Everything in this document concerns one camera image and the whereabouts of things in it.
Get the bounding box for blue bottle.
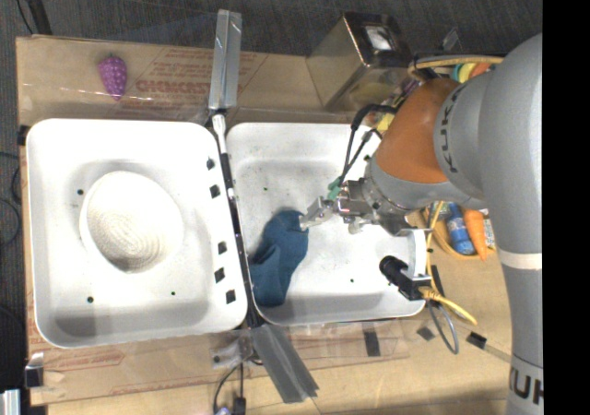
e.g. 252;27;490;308
444;201;476;255

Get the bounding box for white plastic tray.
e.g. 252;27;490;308
224;121;428;326
25;117;250;350

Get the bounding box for white woven hat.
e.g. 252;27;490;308
78;171;185;274

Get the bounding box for orange carrot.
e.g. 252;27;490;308
463;208;490;262

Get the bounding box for purple grapes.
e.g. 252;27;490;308
96;53;129;101

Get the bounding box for brown wicker basket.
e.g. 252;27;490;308
414;200;497;262

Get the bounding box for shiny metal box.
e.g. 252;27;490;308
305;11;415;113

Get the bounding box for brown cardboard board red print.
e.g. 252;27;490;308
15;34;411;408

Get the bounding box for blue cloth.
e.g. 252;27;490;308
248;209;310;308

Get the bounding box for black cylinder on white bracket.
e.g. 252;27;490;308
378;228;433;302

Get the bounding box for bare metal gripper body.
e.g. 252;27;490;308
332;178;407;237

